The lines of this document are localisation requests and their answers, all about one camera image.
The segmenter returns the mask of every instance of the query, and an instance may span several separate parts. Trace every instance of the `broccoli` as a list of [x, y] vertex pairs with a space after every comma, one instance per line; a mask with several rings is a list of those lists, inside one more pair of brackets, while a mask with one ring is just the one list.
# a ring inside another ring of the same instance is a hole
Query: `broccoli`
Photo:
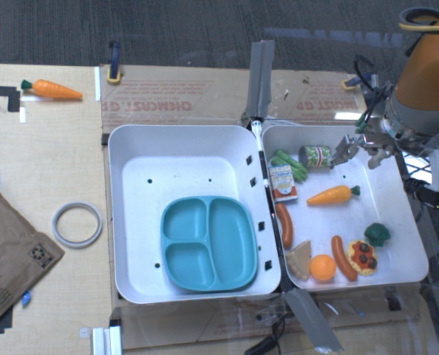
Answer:
[[389, 230], [381, 223], [373, 223], [369, 225], [364, 232], [364, 235], [369, 238], [371, 246], [384, 246], [384, 241], [390, 239]]

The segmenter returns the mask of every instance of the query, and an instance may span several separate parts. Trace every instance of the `green can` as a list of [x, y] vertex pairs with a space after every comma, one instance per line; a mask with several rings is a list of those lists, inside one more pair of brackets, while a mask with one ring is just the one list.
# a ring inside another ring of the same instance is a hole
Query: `green can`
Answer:
[[299, 161], [305, 167], [329, 167], [331, 150], [328, 146], [303, 146], [299, 151]]

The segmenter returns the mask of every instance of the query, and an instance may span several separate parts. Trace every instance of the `wooden table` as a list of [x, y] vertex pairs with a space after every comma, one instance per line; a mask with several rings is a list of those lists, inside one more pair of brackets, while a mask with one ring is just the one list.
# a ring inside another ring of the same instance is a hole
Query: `wooden table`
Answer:
[[[101, 105], [95, 97], [94, 67], [0, 64], [0, 86], [20, 89], [22, 79], [45, 78], [84, 94], [82, 101], [26, 102], [26, 122], [7, 111], [0, 97], [1, 193], [38, 231], [53, 238], [52, 216], [65, 203], [95, 205], [107, 227]], [[71, 240], [95, 230], [94, 218], [68, 212], [59, 229]], [[62, 260], [32, 289], [26, 307], [15, 304], [13, 327], [0, 335], [0, 354], [90, 354], [92, 328], [107, 327], [112, 313], [109, 242], [106, 229], [84, 249], [64, 248]], [[438, 354], [438, 340], [423, 298], [420, 318], [367, 327], [340, 328], [346, 354], [375, 350]], [[129, 354], [242, 354], [261, 338], [145, 348]], [[284, 337], [282, 351], [316, 354], [303, 333]]]

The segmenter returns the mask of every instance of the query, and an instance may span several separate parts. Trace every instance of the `white plastic tub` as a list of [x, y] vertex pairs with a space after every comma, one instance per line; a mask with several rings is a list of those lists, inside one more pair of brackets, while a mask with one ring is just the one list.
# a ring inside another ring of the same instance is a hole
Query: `white plastic tub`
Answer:
[[[298, 159], [302, 146], [328, 146], [336, 148], [346, 135], [354, 135], [354, 126], [270, 126], [263, 132], [265, 155], [270, 160], [277, 149], [283, 149]], [[289, 250], [304, 240], [311, 241], [311, 255], [328, 254], [331, 238], [340, 235], [344, 246], [351, 240], [368, 240], [364, 230], [368, 225], [384, 224], [392, 238], [384, 247], [375, 247], [378, 267], [372, 276], [358, 276], [350, 282], [337, 270], [327, 282], [313, 277], [302, 280], [289, 272], [300, 288], [310, 291], [413, 283], [428, 273], [428, 258], [421, 242], [418, 227], [413, 218], [408, 197], [404, 191], [401, 175], [394, 157], [385, 159], [376, 169], [369, 169], [370, 156], [363, 150], [346, 163], [333, 169], [310, 169], [308, 178], [296, 183], [298, 199], [286, 201], [293, 222], [293, 243]], [[307, 206], [306, 200], [317, 193], [337, 186], [361, 187], [361, 195], [346, 203], [330, 206]]]
[[[281, 272], [254, 136], [240, 126], [117, 128], [109, 137], [115, 281], [138, 304], [269, 294]], [[198, 292], [175, 285], [161, 251], [161, 218], [174, 200], [223, 196], [251, 216], [258, 269], [233, 291]]]

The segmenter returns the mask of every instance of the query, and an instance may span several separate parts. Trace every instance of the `orange carrot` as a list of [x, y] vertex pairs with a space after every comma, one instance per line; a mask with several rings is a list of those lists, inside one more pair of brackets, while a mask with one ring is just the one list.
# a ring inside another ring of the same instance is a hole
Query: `orange carrot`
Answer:
[[60, 84], [51, 81], [39, 79], [34, 83], [23, 80], [21, 83], [22, 89], [33, 89], [39, 96], [48, 98], [81, 98], [82, 94], [73, 89], [61, 86]]
[[361, 194], [361, 189], [359, 186], [349, 188], [347, 186], [335, 186], [333, 188], [327, 189], [317, 195], [310, 197], [307, 200], [309, 205], [320, 205], [320, 204], [330, 204], [330, 203], [342, 203], [351, 198], [351, 195], [359, 196]]

